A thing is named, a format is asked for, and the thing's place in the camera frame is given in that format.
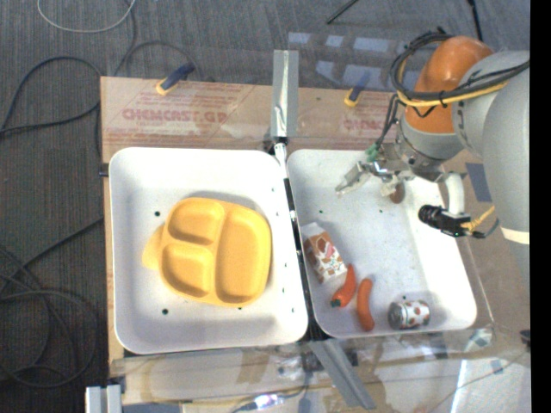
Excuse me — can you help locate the brown cardboard board, red print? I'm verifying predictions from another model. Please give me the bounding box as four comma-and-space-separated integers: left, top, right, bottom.
99, 75, 496, 363

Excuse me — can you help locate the black cylinder on white bracket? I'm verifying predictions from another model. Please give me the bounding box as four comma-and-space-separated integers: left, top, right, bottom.
418, 172, 473, 237

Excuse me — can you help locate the white plastic tray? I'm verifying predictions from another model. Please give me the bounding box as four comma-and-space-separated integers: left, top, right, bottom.
108, 146, 310, 355
285, 148, 479, 340

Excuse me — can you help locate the small white and red can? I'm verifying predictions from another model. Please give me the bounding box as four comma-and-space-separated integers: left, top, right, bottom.
387, 299, 431, 331

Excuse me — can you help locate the orange sausage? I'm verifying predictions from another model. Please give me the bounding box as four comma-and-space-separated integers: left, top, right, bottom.
356, 277, 376, 332

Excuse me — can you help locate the orange carrot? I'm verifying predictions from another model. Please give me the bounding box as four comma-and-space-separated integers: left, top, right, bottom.
330, 263, 358, 309

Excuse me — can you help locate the white and brown carton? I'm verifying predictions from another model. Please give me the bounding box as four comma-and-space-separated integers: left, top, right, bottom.
300, 222, 349, 285

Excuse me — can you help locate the yellow divided plate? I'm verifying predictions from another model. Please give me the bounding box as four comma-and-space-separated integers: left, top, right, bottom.
141, 196, 274, 309

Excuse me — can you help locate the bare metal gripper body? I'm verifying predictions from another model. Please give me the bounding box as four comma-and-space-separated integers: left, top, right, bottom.
370, 142, 447, 184

